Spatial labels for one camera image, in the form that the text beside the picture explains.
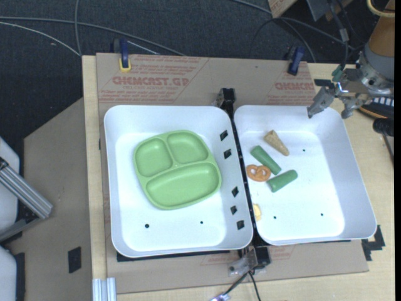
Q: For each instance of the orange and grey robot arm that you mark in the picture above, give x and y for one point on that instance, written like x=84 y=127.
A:
x=382 y=36

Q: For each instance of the white plastic tray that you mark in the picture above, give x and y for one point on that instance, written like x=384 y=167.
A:
x=326 y=199
x=175 y=230

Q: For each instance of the black cylinder on white bracket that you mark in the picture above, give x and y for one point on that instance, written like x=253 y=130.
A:
x=384 y=126

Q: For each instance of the tan ice cream cone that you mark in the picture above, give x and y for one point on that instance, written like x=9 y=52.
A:
x=276 y=143

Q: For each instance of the brown cardboard board red print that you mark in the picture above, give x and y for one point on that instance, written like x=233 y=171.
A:
x=188 y=77

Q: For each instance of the green divided plate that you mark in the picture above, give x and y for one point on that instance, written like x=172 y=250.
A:
x=180 y=185

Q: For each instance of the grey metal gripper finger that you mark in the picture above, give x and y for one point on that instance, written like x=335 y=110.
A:
x=348 y=110
x=319 y=102

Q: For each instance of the green toy cylinder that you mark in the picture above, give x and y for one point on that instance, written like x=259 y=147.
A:
x=265 y=159
x=282 y=181

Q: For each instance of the pale yellow toy biscuit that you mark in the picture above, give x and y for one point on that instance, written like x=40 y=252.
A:
x=257 y=212

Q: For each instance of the orange pretzel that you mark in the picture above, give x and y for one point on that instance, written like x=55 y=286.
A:
x=250 y=172

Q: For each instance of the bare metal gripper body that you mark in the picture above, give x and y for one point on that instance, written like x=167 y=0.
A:
x=366 y=85

